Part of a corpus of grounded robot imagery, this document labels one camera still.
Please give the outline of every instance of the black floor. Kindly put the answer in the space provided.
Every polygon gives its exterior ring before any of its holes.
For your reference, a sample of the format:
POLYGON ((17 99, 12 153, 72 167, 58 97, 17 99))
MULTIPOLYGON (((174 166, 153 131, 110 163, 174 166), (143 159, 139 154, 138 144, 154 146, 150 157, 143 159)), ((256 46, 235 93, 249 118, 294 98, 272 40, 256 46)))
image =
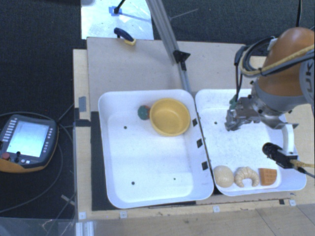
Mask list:
MULTIPOLYGON (((253 43, 294 27, 299 0, 163 0, 178 40, 253 43)), ((315 0, 303 0, 300 25, 314 25, 315 0)), ((72 50, 86 48, 81 40, 80 0, 0 0, 0 115, 35 112, 59 119, 73 104, 72 50)), ((73 109, 61 120, 73 124, 73 109)), ((6 118, 0 118, 0 128, 6 118)), ((72 144, 60 132, 63 169, 57 150, 46 169, 24 175, 0 173, 0 216, 56 218, 74 194, 72 144)), ((71 218, 69 205, 60 218, 71 218)))

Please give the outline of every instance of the toy food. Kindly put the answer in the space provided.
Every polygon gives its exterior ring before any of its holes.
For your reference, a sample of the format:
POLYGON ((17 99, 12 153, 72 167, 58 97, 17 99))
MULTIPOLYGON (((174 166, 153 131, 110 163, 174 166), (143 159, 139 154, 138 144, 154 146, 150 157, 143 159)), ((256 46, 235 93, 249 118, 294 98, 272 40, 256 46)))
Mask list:
POLYGON ((261 185, 271 185, 277 179, 277 170, 259 168, 261 185))
POLYGON ((213 170, 213 174, 215 176, 216 184, 220 187, 230 187, 234 182, 233 172, 227 166, 216 166, 213 170))
POLYGON ((247 178, 252 180, 252 187, 255 187, 259 184, 259 175, 250 167, 239 168, 235 173, 234 182, 237 186, 244 187, 243 180, 247 178))

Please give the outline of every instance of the yellow bowl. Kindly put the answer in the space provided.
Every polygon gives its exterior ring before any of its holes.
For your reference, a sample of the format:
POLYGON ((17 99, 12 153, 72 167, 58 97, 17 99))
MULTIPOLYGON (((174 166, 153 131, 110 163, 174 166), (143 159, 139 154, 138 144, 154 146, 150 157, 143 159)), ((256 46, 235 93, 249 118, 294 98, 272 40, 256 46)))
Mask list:
POLYGON ((164 98, 153 104, 150 121, 157 133, 178 136, 189 128, 190 115, 187 107, 180 101, 164 98))

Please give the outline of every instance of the wooden table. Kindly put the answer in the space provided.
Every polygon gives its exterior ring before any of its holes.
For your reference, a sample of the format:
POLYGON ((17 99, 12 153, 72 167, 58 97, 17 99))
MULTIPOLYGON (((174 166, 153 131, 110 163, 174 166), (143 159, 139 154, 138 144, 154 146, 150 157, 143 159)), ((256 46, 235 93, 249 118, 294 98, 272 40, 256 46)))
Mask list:
MULTIPOLYGON (((119 39, 88 40, 88 50, 94 41, 108 52, 100 52, 102 67, 97 64, 88 67, 87 50, 73 51, 74 98, 75 107, 79 108, 79 99, 86 100, 84 111, 79 112, 80 119, 91 120, 91 111, 97 111, 97 100, 100 93, 117 90, 120 69, 128 62, 128 69, 133 71, 141 66, 141 50, 146 52, 146 63, 155 70, 158 66, 169 65, 166 52, 161 41, 137 41, 137 52, 119 39), (131 60, 122 60, 125 54, 132 51, 131 60), (100 69, 106 89, 94 83, 95 71, 100 69)), ((240 45, 179 42, 182 51, 191 53, 187 60, 188 76, 193 92, 201 89, 233 89, 234 69, 233 58, 240 45)), ((263 63, 264 58, 255 57, 253 62, 263 63)), ((157 74, 155 82, 163 79, 163 72, 157 74)), ((174 78, 174 84, 166 84, 164 89, 180 88, 180 80, 174 78)), ((249 80, 245 79, 243 88, 250 88, 249 80)), ((289 122, 300 125, 295 129, 295 145, 304 162, 314 162, 314 118, 309 105, 297 107, 286 116, 289 122)), ((75 165, 77 184, 77 211, 79 221, 98 221, 95 233, 99 235, 310 235, 315 230, 315 189, 314 179, 307 177, 307 185, 301 191, 254 194, 238 197, 224 195, 211 196, 206 200, 197 201, 194 206, 162 206, 143 207, 128 210, 92 211, 91 191, 91 131, 89 127, 75 127, 75 165)))

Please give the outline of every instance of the waffle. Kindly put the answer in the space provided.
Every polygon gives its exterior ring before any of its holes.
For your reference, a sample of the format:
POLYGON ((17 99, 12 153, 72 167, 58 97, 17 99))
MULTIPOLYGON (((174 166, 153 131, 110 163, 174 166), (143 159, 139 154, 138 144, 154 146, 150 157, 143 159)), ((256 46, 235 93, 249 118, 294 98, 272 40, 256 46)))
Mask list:
POLYGON ((260 184, 271 185, 277 179, 277 170, 259 168, 260 184))

